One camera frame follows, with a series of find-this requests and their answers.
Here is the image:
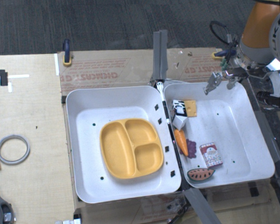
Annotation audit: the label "brown cardboard board red print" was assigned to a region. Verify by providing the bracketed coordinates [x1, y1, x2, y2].
[56, 39, 273, 224]

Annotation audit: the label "purple grapes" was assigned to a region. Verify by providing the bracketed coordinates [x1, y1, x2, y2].
[178, 138, 198, 160]

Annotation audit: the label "grey ring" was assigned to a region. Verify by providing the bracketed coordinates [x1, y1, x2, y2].
[0, 133, 32, 166]

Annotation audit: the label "grey handled scissors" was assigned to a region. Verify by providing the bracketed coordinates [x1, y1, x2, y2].
[0, 185, 16, 224]

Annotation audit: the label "yellow cheese slice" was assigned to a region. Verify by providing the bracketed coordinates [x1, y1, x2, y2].
[183, 99, 198, 118]

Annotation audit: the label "orange carrot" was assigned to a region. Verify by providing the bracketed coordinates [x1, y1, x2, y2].
[173, 128, 189, 158]

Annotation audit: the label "white plastic tray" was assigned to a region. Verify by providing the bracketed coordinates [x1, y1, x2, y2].
[64, 83, 183, 206]
[162, 77, 277, 191]

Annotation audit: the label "white black milk carton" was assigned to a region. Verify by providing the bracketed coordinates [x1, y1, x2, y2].
[169, 99, 189, 132]

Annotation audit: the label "red green watermelon slice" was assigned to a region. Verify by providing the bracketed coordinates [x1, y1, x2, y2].
[186, 167, 217, 184]

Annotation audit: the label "yellow divided plate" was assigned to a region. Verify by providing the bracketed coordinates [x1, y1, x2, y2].
[98, 116, 166, 181]

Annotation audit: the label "red and white packet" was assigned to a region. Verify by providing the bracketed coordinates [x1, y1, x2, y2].
[199, 142, 224, 169]

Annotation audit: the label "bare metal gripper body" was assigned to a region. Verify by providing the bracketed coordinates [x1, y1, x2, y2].
[221, 47, 267, 81]

